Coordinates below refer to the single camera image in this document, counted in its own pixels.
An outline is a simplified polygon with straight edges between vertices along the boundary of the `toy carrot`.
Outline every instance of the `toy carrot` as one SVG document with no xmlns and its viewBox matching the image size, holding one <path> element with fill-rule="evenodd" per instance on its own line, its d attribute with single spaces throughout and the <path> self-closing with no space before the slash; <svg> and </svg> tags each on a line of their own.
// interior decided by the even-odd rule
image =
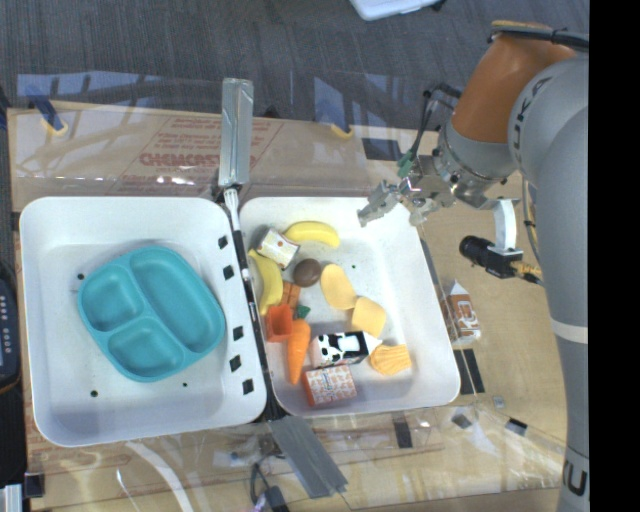
<svg viewBox="0 0 640 512">
<path fill-rule="evenodd" d="M 311 326 L 302 318 L 296 318 L 287 341 L 287 366 L 289 382 L 297 384 L 302 374 L 302 366 L 311 341 Z"/>
</svg>

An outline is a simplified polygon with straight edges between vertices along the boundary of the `blue divided plate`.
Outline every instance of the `blue divided plate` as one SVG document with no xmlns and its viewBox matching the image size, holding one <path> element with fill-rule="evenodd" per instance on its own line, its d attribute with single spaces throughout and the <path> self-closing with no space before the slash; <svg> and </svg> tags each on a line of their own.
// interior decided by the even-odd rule
<svg viewBox="0 0 640 512">
<path fill-rule="evenodd" d="M 213 350 L 225 333 L 220 304 L 177 252 L 148 246 L 92 272 L 78 293 L 82 320 L 123 375 L 154 382 Z"/>
</svg>

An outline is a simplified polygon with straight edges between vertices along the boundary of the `yellow banana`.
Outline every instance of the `yellow banana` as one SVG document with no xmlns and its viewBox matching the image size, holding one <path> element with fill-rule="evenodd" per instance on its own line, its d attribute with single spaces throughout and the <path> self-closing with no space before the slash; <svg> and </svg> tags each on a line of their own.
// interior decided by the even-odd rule
<svg viewBox="0 0 640 512">
<path fill-rule="evenodd" d="M 338 247 L 340 245 L 338 232 L 324 222 L 312 220 L 296 222 L 289 226 L 282 234 L 285 238 L 295 243 L 315 240 L 330 245 L 331 247 Z"/>
<path fill-rule="evenodd" d="M 249 249 L 249 256 L 253 258 L 262 277 L 262 295 L 260 296 L 258 310 L 265 316 L 269 306 L 280 304 L 283 293 L 282 273 L 280 267 L 271 258 L 261 256 L 255 249 Z"/>
</svg>

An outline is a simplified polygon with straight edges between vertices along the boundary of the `white tray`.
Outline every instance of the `white tray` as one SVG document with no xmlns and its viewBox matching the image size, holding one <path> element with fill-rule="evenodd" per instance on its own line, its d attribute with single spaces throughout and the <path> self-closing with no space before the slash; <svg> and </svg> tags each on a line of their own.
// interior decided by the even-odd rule
<svg viewBox="0 0 640 512">
<path fill-rule="evenodd" d="M 319 242 L 301 245 L 296 261 L 313 257 L 321 264 L 336 263 L 346 272 L 356 293 L 376 301 L 387 313 L 380 336 L 387 343 L 406 343 L 413 366 L 384 376 L 367 360 L 352 365 L 358 395 L 354 399 L 312 407 L 301 384 L 287 380 L 286 344 L 267 342 L 266 353 L 276 398 L 290 414 L 303 417 L 374 413 L 434 407 L 451 402 L 460 389 L 451 342 L 418 233 L 408 212 L 398 206 L 361 227 L 357 210 L 364 198 L 262 197 L 248 201 L 240 211 L 245 247 L 255 246 L 266 226 L 284 231 L 302 220 L 330 224 L 340 235 L 337 249 Z M 262 284 L 249 258 L 257 297 Z M 292 281 L 295 261 L 284 272 Z M 350 312 L 329 306 L 319 284 L 303 288 L 300 304 L 311 308 L 307 321 L 312 336 L 349 328 Z M 311 369 L 307 356 L 305 370 Z"/>
<path fill-rule="evenodd" d="M 219 206 L 198 198 L 46 197 L 22 212 L 20 237 L 33 412 L 51 442 L 83 446 L 233 426 L 263 411 L 266 390 L 251 317 Z M 174 249 L 192 265 L 222 306 L 227 330 L 200 361 L 141 383 L 102 354 L 76 298 L 79 274 L 148 244 Z M 242 337 L 234 339 L 239 329 Z M 241 364 L 232 371 L 236 357 Z"/>
</svg>

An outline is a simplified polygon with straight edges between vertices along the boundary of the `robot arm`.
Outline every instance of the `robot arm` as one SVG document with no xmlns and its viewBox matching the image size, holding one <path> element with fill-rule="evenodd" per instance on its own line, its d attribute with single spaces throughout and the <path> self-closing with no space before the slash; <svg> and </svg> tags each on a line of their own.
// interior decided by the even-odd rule
<svg viewBox="0 0 640 512">
<path fill-rule="evenodd" d="M 510 229 L 507 205 L 486 197 L 519 170 L 535 189 L 536 254 L 544 276 L 567 397 L 562 512 L 590 509 L 587 296 L 588 37 L 531 24 L 498 22 L 428 157 L 410 151 L 398 185 L 386 182 L 358 212 L 361 225 L 397 203 L 418 225 L 456 201 L 493 210 Z M 467 237 L 466 257 L 499 277 L 521 259 L 508 242 Z"/>
</svg>

